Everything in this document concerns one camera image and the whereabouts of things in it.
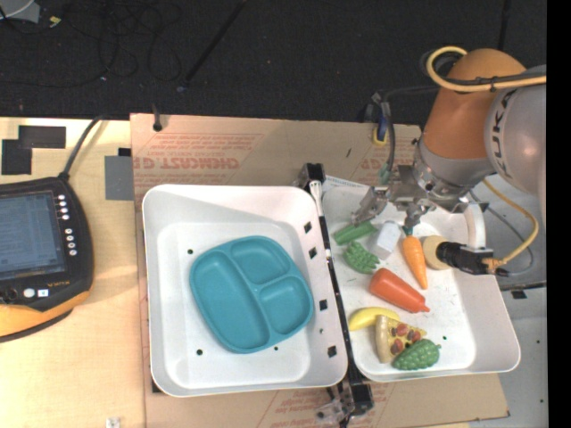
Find white plastic tray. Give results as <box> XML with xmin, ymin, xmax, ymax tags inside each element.
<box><xmin>141</xmin><ymin>183</ymin><xmax>350</xmax><ymax>399</ymax></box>
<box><xmin>319</xmin><ymin>175</ymin><xmax>522</xmax><ymax>383</ymax></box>

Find blue divided plate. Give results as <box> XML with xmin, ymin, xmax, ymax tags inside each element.
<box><xmin>188</xmin><ymin>235</ymin><xmax>316</xmax><ymax>355</ymax></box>

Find thin black and white rod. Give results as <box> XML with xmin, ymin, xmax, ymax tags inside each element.
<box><xmin>309</xmin><ymin>179</ymin><xmax>360</xmax><ymax>388</ymax></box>

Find beige round biscuit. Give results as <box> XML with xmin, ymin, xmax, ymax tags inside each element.
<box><xmin>420</xmin><ymin>235</ymin><xmax>450</xmax><ymax>271</ymax></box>

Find green bean pod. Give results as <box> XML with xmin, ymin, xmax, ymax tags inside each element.
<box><xmin>333</xmin><ymin>219</ymin><xmax>378</xmax><ymax>246</ymax></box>

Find orange bottle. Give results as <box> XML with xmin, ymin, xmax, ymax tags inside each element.
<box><xmin>368</xmin><ymin>267</ymin><xmax>432</xmax><ymax>315</ymax></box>

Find black block with thin wires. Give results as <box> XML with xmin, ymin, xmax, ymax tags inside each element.
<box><xmin>345</xmin><ymin>380</ymin><xmax>375</xmax><ymax>417</ymax></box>
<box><xmin>294</xmin><ymin>162</ymin><xmax>326</xmax><ymax>192</ymax></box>

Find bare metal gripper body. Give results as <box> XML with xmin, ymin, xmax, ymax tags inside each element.
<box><xmin>385</xmin><ymin>163</ymin><xmax>470</xmax><ymax>217</ymax></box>

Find green pea pod bunch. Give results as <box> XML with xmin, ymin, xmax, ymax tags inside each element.
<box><xmin>343</xmin><ymin>240</ymin><xmax>382</xmax><ymax>276</ymax></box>

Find yellow banana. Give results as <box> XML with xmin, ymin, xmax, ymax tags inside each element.
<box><xmin>347</xmin><ymin>306</ymin><xmax>401</xmax><ymax>333</ymax></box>

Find orange carrot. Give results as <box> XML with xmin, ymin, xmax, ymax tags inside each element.
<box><xmin>401</xmin><ymin>234</ymin><xmax>430</xmax><ymax>291</ymax></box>

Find brown cardboard board red print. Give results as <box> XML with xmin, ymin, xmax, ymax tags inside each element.
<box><xmin>128</xmin><ymin>112</ymin><xmax>512</xmax><ymax>428</ymax></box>

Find white small bottle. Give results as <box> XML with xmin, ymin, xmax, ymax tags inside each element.
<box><xmin>370</xmin><ymin>220</ymin><xmax>403</xmax><ymax>261</ymax></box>

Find pizza slice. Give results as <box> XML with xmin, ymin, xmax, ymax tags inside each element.
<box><xmin>374</xmin><ymin>314</ymin><xmax>428</xmax><ymax>366</ymax></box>

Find black cylinder on white bracket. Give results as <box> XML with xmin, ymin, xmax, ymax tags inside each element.
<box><xmin>434</xmin><ymin>199</ymin><xmax>496</xmax><ymax>276</ymax></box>

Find green grapes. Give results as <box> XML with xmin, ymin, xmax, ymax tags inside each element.
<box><xmin>391</xmin><ymin>338</ymin><xmax>443</xmax><ymax>372</ymax></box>

